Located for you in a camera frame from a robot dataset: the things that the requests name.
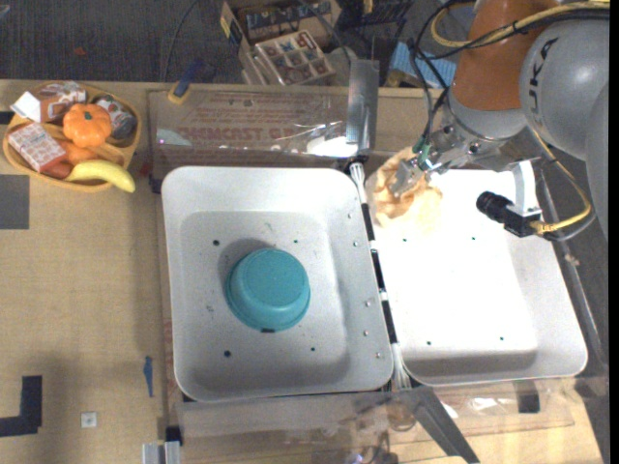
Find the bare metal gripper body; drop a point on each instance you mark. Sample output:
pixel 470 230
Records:
pixel 459 147

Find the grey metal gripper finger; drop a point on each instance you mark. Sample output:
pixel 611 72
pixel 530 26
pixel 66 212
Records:
pixel 418 181
pixel 400 182

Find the pale orange cloth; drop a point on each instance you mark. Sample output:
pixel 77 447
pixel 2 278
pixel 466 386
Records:
pixel 387 206

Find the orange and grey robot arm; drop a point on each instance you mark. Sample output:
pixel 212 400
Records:
pixel 488 61

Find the white plastic tray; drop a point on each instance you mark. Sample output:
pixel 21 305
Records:
pixel 464 298
pixel 271 196

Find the wooden letter block box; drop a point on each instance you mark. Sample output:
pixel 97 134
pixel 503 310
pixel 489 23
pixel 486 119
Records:
pixel 295 58

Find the teal bowl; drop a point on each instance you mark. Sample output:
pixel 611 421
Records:
pixel 268 288

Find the open brown cardboard box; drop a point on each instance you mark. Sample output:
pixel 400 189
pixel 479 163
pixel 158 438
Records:
pixel 280 12

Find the orange divided plate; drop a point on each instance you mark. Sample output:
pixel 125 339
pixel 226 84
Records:
pixel 126 150

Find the small red and white can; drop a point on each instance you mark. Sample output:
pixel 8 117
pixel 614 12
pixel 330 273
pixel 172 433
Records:
pixel 117 114

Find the yellow banana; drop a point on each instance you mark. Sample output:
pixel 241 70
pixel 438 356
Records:
pixel 104 171

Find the orange pumpkin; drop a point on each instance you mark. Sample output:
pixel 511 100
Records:
pixel 87 124

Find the orange carrot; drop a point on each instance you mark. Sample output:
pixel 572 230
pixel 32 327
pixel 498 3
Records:
pixel 77 153

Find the red sausage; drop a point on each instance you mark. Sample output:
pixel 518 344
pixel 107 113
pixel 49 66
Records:
pixel 58 169

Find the red and white packet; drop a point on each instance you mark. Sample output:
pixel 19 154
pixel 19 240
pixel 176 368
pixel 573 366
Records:
pixel 60 100

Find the red and white carton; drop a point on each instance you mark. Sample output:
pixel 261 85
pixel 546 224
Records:
pixel 36 147

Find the small white box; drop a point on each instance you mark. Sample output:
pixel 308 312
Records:
pixel 26 105

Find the black cylinder on white bracket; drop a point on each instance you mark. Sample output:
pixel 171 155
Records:
pixel 505 211

